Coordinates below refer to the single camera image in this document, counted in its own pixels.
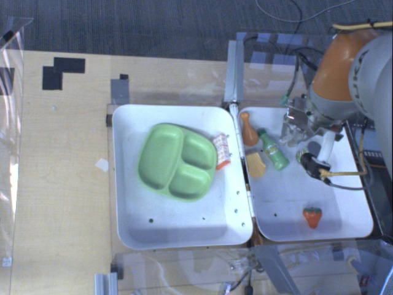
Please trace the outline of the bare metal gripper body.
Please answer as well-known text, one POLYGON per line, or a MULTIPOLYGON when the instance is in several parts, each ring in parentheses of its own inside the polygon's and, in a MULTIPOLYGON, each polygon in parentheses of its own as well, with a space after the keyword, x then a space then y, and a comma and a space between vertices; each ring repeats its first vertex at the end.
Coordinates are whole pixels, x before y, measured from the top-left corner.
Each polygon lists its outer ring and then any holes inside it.
POLYGON ((342 138, 343 124, 328 116, 322 108, 318 108, 308 96, 296 96, 286 104, 285 122, 307 130, 308 137, 324 136, 332 132, 335 138, 342 138))

